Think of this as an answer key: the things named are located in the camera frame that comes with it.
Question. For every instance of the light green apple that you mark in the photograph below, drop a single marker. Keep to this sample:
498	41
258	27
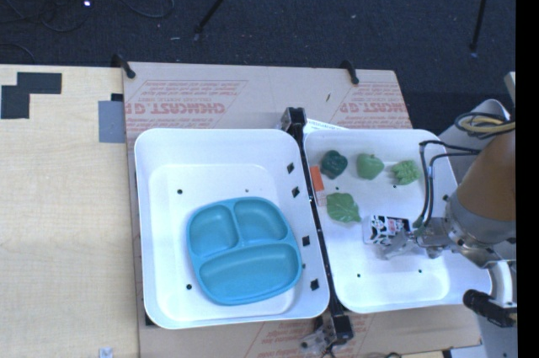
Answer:
369	167

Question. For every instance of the green leaf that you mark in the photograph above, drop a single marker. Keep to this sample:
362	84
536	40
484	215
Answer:
343	208

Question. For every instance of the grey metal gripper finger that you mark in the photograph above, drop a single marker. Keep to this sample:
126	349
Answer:
409	231
393	250

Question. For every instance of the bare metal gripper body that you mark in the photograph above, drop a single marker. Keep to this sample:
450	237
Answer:
440	237

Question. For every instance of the thin black and white rod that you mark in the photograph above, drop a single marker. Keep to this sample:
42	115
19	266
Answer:
313	200

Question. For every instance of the black and white cow-print carton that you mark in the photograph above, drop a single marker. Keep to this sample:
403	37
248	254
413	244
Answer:
381	229

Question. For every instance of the brown cardboard board, red print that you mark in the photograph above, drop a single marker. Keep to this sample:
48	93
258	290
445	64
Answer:
236	99

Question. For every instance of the white plastic tray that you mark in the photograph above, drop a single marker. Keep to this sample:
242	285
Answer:
379	280
168	162

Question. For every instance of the black cylinder on white bracket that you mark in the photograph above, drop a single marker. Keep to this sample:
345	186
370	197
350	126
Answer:
490	306

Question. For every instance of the orange rectangular card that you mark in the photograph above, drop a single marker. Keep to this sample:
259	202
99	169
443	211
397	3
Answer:
316	178

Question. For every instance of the blue divided plate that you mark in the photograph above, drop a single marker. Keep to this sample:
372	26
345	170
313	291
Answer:
244	251

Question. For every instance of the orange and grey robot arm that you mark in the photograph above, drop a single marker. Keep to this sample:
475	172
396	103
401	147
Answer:
488	183

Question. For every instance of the dark green bell pepper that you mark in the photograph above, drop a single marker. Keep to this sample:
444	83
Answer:
334	164

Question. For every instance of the white printed paper sheet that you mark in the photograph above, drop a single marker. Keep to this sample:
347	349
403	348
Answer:
324	124

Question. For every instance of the light green broccoli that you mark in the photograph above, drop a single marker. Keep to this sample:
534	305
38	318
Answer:
405	173

